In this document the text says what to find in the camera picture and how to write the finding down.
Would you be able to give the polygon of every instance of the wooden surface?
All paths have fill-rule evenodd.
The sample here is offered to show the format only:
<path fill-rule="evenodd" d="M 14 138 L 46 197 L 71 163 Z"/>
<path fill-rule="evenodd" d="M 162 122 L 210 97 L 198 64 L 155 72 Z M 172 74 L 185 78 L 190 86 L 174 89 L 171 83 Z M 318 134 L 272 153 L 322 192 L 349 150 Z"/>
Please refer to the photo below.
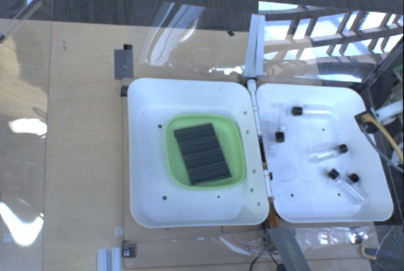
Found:
<path fill-rule="evenodd" d="M 44 25 L 42 30 L 49 29 L 46 26 L 49 23 Z M 236 255 L 224 244 L 218 245 L 221 255 L 212 258 L 211 263 L 223 263 L 225 260 L 233 264 L 178 267 L 190 263 L 186 257 L 198 255 L 192 242 L 200 241 L 194 237 L 200 234 L 199 231 L 191 232 L 190 239 L 179 241 L 178 250 L 172 254 L 169 249 L 171 241 L 161 241 L 159 246 L 153 243 L 167 239 L 167 236 L 161 235 L 163 231 L 142 229 L 141 233 L 131 233 L 135 228 L 128 230 L 127 225 L 133 221 L 128 221 L 128 210 L 124 208 L 121 81 L 114 79 L 114 49 L 122 49 L 123 44 L 133 44 L 136 62 L 145 55 L 148 48 L 145 43 L 154 34 L 155 28 L 57 22 L 50 25 L 51 29 L 47 31 L 50 37 L 48 46 L 51 45 L 49 95 L 46 97 L 43 87 L 40 89 L 44 91 L 44 99 L 36 96 L 40 105 L 48 108 L 44 110 L 48 125 L 46 152 L 42 153 L 46 164 L 45 179 L 42 178 L 42 181 L 45 180 L 45 195 L 39 193 L 43 187 L 42 190 L 32 188 L 45 199 L 44 270 L 96 270 L 99 248 L 121 246 L 124 236 L 116 236 L 115 231 L 116 227 L 124 226 L 124 218 L 125 237 L 134 235 L 136 240 L 144 243 L 139 247 L 142 261 L 138 267 L 172 265 L 163 269 L 167 271 L 247 270 L 253 256 Z M 158 69 L 135 66 L 135 74 L 136 77 L 205 79 L 203 72 L 208 68 L 242 64 L 246 42 L 246 33 L 236 32 L 235 37 L 229 37 L 226 32 L 194 32 L 184 43 L 177 45 L 169 63 L 182 67 L 196 66 L 201 68 L 200 72 L 191 72 L 186 68 L 175 71 L 168 66 Z M 27 52 L 32 50 L 29 45 L 25 47 Z M 35 60 L 30 67 L 36 68 L 36 64 L 41 67 L 38 61 Z M 214 79 L 232 80 L 234 76 L 218 74 Z M 178 230 L 176 236 L 188 238 L 189 234 L 189 230 L 184 233 Z M 350 270 L 352 265 L 358 265 L 357 270 L 370 270 L 369 262 L 358 258 L 358 246 L 352 246 L 351 250 L 354 253 L 347 253 L 345 257 L 349 259 L 346 260 L 341 260 L 344 257 L 341 251 L 339 255 L 317 252 L 309 264 L 313 270 Z M 268 269 L 275 270 L 268 259 L 263 259 L 255 268 Z"/>

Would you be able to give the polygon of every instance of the green tray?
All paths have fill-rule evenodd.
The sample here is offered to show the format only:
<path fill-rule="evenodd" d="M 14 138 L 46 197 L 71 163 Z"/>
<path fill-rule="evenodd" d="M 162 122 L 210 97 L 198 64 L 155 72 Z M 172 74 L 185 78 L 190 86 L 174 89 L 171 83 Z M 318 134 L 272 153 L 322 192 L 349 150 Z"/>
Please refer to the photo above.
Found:
<path fill-rule="evenodd" d="M 208 123 L 213 125 L 232 176 L 231 178 L 207 181 L 192 186 L 177 140 L 174 137 L 174 130 Z M 233 121 L 225 116 L 213 114 L 175 116 L 165 126 L 164 143 L 170 176 L 179 186 L 204 190 L 227 188 L 242 181 L 246 175 L 246 159 L 239 129 Z"/>

